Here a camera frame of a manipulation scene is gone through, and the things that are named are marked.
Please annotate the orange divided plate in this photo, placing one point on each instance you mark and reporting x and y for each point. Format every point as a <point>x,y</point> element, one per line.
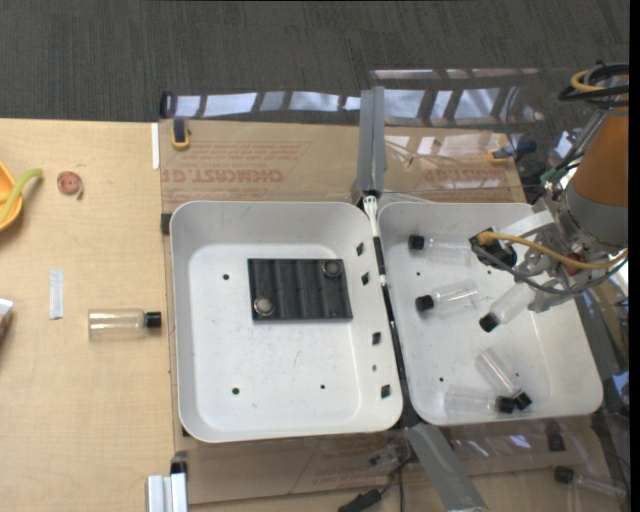
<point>9,200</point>

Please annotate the black ridged rack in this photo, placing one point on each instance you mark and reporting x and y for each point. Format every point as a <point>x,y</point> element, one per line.
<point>300,292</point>

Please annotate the pink doughnut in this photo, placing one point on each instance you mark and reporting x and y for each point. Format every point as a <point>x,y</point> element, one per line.
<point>69,182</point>

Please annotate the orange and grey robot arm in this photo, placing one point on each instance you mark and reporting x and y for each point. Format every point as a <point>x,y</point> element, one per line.
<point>602,165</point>

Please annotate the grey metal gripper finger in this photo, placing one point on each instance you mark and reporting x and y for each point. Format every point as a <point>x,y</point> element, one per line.
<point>542,301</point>

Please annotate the round silver cap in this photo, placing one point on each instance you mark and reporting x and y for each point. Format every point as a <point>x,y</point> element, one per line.
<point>264,306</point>
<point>332,268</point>

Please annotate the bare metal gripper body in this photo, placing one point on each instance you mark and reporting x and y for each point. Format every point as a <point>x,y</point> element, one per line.
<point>570,260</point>

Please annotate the clear plastic bottle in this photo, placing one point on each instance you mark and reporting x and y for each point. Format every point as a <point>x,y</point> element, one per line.
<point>440,246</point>
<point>117,324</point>
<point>497,375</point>
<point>590,484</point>
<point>450,296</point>
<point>470,401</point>
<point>507,305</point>

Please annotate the white plastic tray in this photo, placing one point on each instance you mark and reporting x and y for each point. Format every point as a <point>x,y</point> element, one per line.
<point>450,350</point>
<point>280,360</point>

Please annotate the brown cardboard board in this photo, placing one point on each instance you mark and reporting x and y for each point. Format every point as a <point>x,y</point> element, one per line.
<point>300,160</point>

